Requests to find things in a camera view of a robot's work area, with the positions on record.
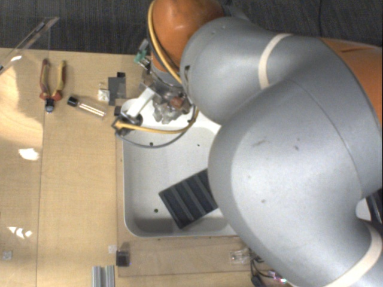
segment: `wooden table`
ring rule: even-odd
[[[0,56],[7,51],[0,49]],[[64,100],[50,115],[38,97],[45,57],[52,88],[59,63],[68,64]],[[99,121],[65,100],[71,94],[96,99],[117,72],[126,73],[128,96],[137,96],[141,68],[132,60],[31,50],[0,75],[0,251],[13,251],[11,260],[0,261],[0,286],[90,286],[94,265],[115,264],[109,253],[117,245],[118,226],[114,108]],[[37,160],[20,156],[19,150],[31,148]],[[22,239],[16,235],[20,228],[32,234]],[[115,281],[143,287],[252,286],[250,271],[138,277],[118,277],[116,271]]]

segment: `glass vial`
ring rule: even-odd
[[[103,117],[107,114],[106,108],[92,99],[77,99],[75,97],[69,97],[68,105],[100,119],[103,119]]]

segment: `white stripe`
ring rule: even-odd
[[[259,65],[258,65],[258,78],[259,78],[259,84],[261,86],[261,89],[264,89],[267,86],[269,86],[267,66],[268,66],[268,59],[271,52],[273,51],[277,43],[279,43],[282,39],[288,36],[291,36],[291,34],[282,33],[282,34],[275,35],[270,40],[266,48],[263,50],[261,58],[259,60]]]
[[[371,244],[366,254],[342,276],[323,287],[350,287],[358,282],[379,260],[383,248],[382,237],[373,227],[369,224],[366,225],[371,234]]]

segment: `pliers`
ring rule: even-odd
[[[60,63],[59,71],[58,71],[57,86],[52,95],[49,92],[49,86],[48,86],[49,67],[50,67],[50,64],[48,59],[44,59],[42,61],[41,75],[40,75],[40,89],[41,89],[40,98],[45,101],[45,111],[50,114],[51,112],[53,112],[55,101],[60,101],[62,98],[61,92],[64,89],[64,84],[65,84],[66,62],[63,60]]]

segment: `black rubber pad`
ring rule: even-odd
[[[218,208],[210,191],[206,169],[161,191],[159,196],[179,228]]]

